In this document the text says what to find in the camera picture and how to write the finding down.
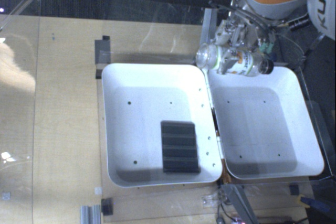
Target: plastic bottle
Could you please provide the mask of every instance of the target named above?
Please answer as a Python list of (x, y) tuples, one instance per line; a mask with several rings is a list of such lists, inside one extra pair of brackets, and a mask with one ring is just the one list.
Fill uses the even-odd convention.
[(196, 54), (196, 64), (201, 69), (217, 70), (217, 73), (239, 74), (255, 77), (270, 74), (274, 64), (257, 52), (222, 47), (214, 44), (202, 44)]

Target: white plastic tray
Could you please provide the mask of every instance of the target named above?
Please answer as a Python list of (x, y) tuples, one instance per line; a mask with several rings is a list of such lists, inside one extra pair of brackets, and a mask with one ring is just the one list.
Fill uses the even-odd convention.
[[(206, 183), (222, 174), (203, 73), (189, 65), (114, 63), (103, 70), (108, 174), (122, 187)], [(161, 122), (195, 124), (199, 174), (164, 173)]]
[(313, 176), (324, 161), (297, 76), (275, 67), (254, 78), (211, 71), (229, 172), (240, 179)]

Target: clear acrylic sheet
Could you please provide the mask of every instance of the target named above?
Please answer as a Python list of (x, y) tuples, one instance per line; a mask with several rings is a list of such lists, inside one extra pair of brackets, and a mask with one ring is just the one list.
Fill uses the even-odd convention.
[[(40, 1), (27, 1), (33, 2), (22, 2), (17, 6), (19, 3), (16, 1), (0, 0), (2, 223), (33, 221), (34, 109)], [(15, 6), (17, 12), (7, 17)]]

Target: bottle cap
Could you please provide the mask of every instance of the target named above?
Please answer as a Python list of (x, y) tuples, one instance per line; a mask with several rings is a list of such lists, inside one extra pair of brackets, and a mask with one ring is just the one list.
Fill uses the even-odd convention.
[(269, 59), (264, 59), (259, 66), (259, 72), (261, 74), (271, 74), (273, 69), (274, 63)]

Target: glass panel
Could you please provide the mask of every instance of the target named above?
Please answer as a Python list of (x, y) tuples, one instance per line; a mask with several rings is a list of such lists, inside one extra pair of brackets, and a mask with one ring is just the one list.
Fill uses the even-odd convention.
[[(103, 33), (110, 37), (113, 62), (193, 62), (204, 9), (144, 0), (105, 0), (105, 11)], [(117, 25), (116, 20), (128, 23)]]
[[(18, 3), (0, 0), (0, 24)], [(0, 31), (0, 219), (33, 221), (33, 138), (40, 1)]]

